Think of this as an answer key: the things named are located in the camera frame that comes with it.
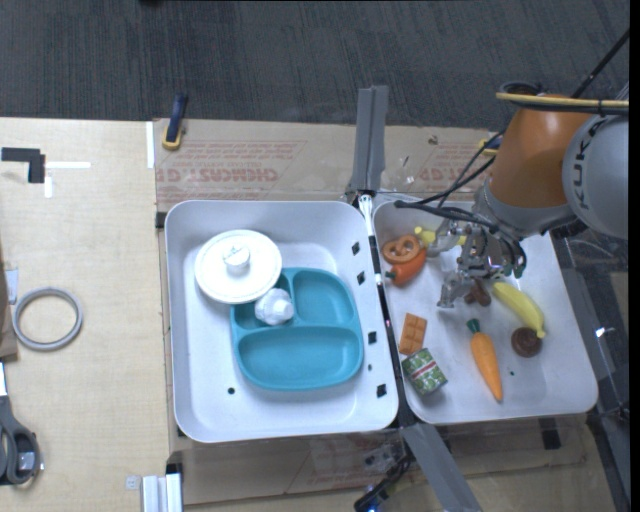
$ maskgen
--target orange box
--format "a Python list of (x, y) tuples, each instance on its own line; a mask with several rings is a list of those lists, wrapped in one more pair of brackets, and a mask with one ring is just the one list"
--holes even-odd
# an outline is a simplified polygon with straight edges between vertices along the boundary
[(427, 320), (412, 313), (407, 313), (402, 326), (402, 336), (398, 350), (401, 354), (411, 355), (422, 348), (424, 334), (427, 330)]

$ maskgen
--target banana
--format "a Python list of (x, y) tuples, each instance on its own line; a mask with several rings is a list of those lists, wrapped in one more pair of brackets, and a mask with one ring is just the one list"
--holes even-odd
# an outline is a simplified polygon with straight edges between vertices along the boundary
[[(425, 247), (429, 247), (429, 244), (433, 241), (435, 241), (436, 239), (436, 232), (435, 231), (430, 231), (428, 229), (424, 229), (421, 226), (416, 226), (415, 228), (413, 228), (413, 232), (415, 233), (415, 235), (422, 240), (422, 244)], [(467, 240), (467, 237), (464, 235), (460, 236), (460, 239), (456, 242), (456, 245), (464, 245), (465, 241)]]
[(516, 313), (527, 327), (536, 331), (538, 338), (545, 337), (544, 314), (531, 297), (504, 281), (493, 283), (492, 291), (496, 298)]

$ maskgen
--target carrot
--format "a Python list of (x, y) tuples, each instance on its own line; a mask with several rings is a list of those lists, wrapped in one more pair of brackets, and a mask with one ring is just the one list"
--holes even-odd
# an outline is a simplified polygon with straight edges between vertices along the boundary
[(502, 401), (502, 381), (500, 368), (493, 341), (488, 334), (480, 332), (480, 322), (473, 318), (467, 322), (467, 327), (473, 333), (471, 337), (471, 353), (482, 378), (489, 386), (496, 400)]
[(427, 249), (423, 247), (415, 258), (405, 263), (396, 263), (389, 272), (385, 272), (385, 276), (391, 279), (393, 284), (402, 286), (420, 272), (426, 259)]

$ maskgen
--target brown ball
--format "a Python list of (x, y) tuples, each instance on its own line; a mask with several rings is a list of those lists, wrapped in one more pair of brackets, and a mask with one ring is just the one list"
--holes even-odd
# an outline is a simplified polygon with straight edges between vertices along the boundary
[(522, 357), (533, 357), (542, 350), (542, 340), (529, 327), (519, 327), (511, 334), (511, 346)]

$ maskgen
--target green can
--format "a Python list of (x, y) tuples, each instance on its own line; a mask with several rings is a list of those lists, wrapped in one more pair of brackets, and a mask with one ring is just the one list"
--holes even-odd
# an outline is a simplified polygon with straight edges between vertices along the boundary
[(418, 350), (402, 361), (402, 369), (421, 395), (433, 393), (447, 383), (447, 378), (427, 348)]

